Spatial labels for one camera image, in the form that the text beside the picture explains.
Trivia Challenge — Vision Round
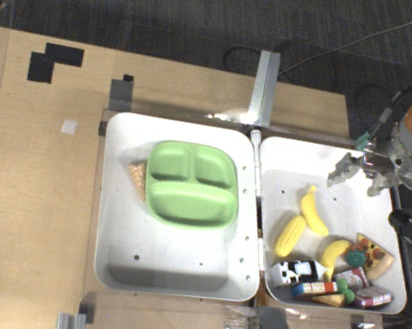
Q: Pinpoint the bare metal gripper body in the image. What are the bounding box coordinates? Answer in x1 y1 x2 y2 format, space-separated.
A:
358 142 412 190

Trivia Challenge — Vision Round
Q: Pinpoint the white plastic tray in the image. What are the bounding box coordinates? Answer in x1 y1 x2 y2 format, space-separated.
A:
238 134 412 321
83 108 282 311

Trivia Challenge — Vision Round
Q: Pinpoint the yellow banana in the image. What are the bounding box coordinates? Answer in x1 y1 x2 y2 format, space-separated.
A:
317 236 352 285
296 184 337 238

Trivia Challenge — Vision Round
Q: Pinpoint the green and red round toy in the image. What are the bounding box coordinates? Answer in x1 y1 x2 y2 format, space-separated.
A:
343 242 371 269

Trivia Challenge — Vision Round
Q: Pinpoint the pizza slice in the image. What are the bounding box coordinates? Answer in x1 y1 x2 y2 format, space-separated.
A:
349 232 398 284

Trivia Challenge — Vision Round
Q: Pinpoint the yellow corn cob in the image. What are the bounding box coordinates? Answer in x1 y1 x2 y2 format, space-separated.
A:
272 212 309 261

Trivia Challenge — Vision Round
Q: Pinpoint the pink and white packet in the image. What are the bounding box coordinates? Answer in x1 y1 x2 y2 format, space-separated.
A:
331 264 373 294

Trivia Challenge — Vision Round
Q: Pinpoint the green broccoli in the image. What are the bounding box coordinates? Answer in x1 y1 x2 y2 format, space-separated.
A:
334 277 359 307

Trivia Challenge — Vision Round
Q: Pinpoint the purple can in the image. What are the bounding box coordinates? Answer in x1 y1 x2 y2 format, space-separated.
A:
351 282 395 314

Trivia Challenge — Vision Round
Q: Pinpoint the black and white milk carton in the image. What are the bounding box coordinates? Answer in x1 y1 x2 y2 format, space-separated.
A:
267 254 331 295

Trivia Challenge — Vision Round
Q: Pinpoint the orange and blue carton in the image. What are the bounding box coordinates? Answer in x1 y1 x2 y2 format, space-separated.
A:
288 276 340 306

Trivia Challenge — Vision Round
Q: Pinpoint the yellow cheese wedge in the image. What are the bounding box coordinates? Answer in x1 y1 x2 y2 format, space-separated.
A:
309 290 347 309

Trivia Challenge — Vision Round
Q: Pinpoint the green divided plate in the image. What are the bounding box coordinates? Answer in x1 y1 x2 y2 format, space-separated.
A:
139 136 249 236

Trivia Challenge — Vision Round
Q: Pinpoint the pale wood board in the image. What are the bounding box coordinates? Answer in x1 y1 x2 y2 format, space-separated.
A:
74 47 412 329

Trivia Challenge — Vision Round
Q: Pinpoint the tan waffle biscuit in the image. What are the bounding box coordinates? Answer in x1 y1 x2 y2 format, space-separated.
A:
124 160 152 203

